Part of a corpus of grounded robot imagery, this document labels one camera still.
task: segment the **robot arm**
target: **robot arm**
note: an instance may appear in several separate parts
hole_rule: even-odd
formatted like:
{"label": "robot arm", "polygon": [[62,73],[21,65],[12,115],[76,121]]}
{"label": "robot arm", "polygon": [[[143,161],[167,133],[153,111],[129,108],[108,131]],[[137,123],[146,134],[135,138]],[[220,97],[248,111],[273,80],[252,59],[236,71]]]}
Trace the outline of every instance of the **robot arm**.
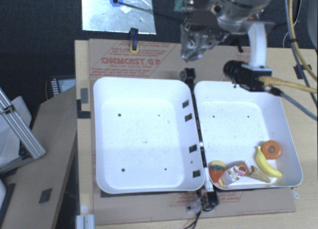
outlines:
{"label": "robot arm", "polygon": [[271,0],[185,0],[187,17],[181,26],[181,56],[185,61],[224,42],[230,34],[248,34],[251,21]]}

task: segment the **cardboard sheet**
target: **cardboard sheet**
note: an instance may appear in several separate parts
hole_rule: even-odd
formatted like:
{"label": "cardboard sheet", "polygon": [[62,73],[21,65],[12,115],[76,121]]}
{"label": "cardboard sheet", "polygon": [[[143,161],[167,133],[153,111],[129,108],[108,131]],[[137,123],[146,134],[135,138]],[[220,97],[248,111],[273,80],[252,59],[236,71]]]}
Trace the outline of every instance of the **cardboard sheet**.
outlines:
{"label": "cardboard sheet", "polygon": [[[201,80],[228,80],[223,66],[229,60],[248,61],[249,48],[239,53],[237,47],[217,46],[196,62],[184,62],[180,45],[140,42],[138,54],[130,54],[128,41],[90,40],[90,105],[93,167],[93,199],[97,225],[165,221],[194,218],[186,206],[197,199],[195,192],[108,195],[96,183],[95,132],[92,86],[103,76],[178,79],[184,68],[195,68]],[[294,212],[289,188],[232,191],[219,193],[220,204],[204,218]]]}

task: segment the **black wire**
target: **black wire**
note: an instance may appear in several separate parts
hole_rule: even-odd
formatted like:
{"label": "black wire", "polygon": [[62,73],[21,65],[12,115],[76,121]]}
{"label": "black wire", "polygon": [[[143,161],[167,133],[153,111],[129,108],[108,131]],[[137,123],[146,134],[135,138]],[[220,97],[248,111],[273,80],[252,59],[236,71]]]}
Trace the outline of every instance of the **black wire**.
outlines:
{"label": "black wire", "polygon": [[[295,17],[293,19],[293,23],[295,23],[298,20],[298,18],[299,18],[301,4],[302,4],[302,0],[297,0]],[[274,27],[272,28],[272,30],[276,30],[277,28],[283,27],[286,24],[287,24],[287,22],[282,22],[282,23],[275,24]]]}
{"label": "black wire", "polygon": [[215,206],[213,206],[213,205],[208,205],[207,207],[205,207],[205,208],[203,209],[203,211],[204,211],[204,212],[209,212],[209,211],[213,210],[214,207],[215,207]]}
{"label": "black wire", "polygon": [[297,0],[296,12],[295,12],[295,17],[294,17],[293,23],[295,23],[298,20],[301,2],[302,2],[302,0]]}
{"label": "black wire", "polygon": [[183,229],[189,229],[189,228],[195,229],[195,227],[196,227],[196,225],[198,223],[200,215],[201,215],[201,211],[197,214],[197,217],[195,218],[195,220],[191,224],[189,224],[187,227],[185,227]]}

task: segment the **yellow cable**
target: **yellow cable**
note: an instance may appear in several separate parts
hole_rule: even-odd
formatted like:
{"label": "yellow cable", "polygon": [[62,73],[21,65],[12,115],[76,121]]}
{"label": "yellow cable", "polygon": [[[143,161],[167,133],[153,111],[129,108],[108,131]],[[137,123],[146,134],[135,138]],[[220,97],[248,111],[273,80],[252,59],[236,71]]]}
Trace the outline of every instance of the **yellow cable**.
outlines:
{"label": "yellow cable", "polygon": [[259,81],[264,83],[264,86],[271,86],[271,85],[276,85],[276,86],[288,86],[288,87],[292,87],[292,88],[296,88],[296,89],[300,89],[303,91],[307,91],[307,92],[311,92],[311,93],[315,93],[317,94],[317,89],[316,88],[310,88],[298,83],[294,83],[294,82],[290,82],[290,81],[285,81],[285,80],[281,80],[278,78],[274,78],[271,76],[260,76],[258,78]]}
{"label": "yellow cable", "polygon": [[[291,34],[292,34],[292,39],[296,39],[296,34],[295,34],[295,29],[293,26],[293,0],[288,0],[288,15],[289,15],[289,23],[288,25],[290,26],[290,30],[291,30]],[[301,63],[303,64],[304,68],[307,70],[307,72],[309,73],[309,75],[315,80],[317,81],[317,76],[313,73],[313,71],[308,67],[308,64],[306,63],[303,55],[301,54],[300,50],[299,50],[299,46],[298,46],[298,42],[293,42],[294,46],[295,46],[295,51],[296,54],[299,58],[299,60],[301,61]]]}

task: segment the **aluminum foil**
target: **aluminum foil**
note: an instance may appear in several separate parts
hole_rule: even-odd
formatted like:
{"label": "aluminum foil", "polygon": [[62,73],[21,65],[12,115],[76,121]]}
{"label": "aluminum foil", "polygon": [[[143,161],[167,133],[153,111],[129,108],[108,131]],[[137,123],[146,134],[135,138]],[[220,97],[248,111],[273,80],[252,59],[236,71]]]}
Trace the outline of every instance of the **aluminum foil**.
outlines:
{"label": "aluminum foil", "polygon": [[156,34],[152,0],[82,0],[82,28],[90,31]]}

